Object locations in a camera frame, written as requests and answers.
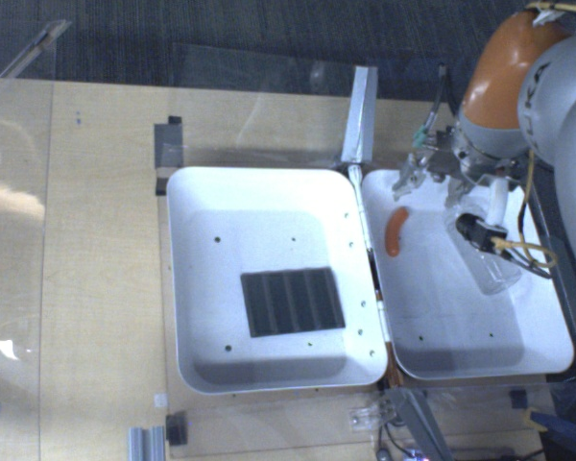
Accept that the pale wood board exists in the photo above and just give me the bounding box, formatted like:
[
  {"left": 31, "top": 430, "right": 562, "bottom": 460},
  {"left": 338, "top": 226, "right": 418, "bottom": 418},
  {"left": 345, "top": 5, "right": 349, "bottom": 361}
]
[{"left": 164, "top": 86, "right": 558, "bottom": 461}]

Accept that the black ribbed rectangular pad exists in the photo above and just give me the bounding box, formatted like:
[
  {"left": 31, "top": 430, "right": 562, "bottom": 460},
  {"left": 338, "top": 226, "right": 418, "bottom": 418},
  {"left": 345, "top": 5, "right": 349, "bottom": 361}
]
[{"left": 239, "top": 266, "right": 347, "bottom": 339}]

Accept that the clear plastic bottle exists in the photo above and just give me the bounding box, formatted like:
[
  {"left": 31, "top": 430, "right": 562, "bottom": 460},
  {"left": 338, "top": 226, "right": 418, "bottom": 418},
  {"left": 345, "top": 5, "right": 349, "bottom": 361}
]
[{"left": 444, "top": 198, "right": 523, "bottom": 297}]

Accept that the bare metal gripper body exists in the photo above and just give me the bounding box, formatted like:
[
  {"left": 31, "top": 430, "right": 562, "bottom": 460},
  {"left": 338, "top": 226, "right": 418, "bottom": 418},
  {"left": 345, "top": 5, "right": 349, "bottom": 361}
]
[{"left": 424, "top": 127, "right": 498, "bottom": 184}]

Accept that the orange toy sausage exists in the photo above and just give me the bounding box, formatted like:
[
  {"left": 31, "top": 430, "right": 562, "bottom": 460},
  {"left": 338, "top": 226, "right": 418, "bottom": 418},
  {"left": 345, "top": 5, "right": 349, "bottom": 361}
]
[{"left": 384, "top": 206, "right": 411, "bottom": 258}]

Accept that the white plastic tray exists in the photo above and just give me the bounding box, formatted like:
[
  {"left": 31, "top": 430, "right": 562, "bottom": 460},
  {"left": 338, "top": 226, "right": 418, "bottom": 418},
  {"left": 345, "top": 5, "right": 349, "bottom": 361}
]
[
  {"left": 165, "top": 165, "right": 390, "bottom": 396},
  {"left": 360, "top": 167, "right": 576, "bottom": 381}
]

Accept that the thin black and white rod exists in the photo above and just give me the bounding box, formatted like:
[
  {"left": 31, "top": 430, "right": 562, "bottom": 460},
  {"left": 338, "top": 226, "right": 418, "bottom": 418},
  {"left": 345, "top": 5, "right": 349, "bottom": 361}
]
[{"left": 347, "top": 162, "right": 392, "bottom": 346}]

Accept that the black cylinder on white bracket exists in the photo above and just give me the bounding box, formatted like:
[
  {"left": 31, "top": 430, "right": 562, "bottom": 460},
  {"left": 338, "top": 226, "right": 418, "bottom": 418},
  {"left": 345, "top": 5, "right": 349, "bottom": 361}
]
[{"left": 455, "top": 174, "right": 511, "bottom": 254}]

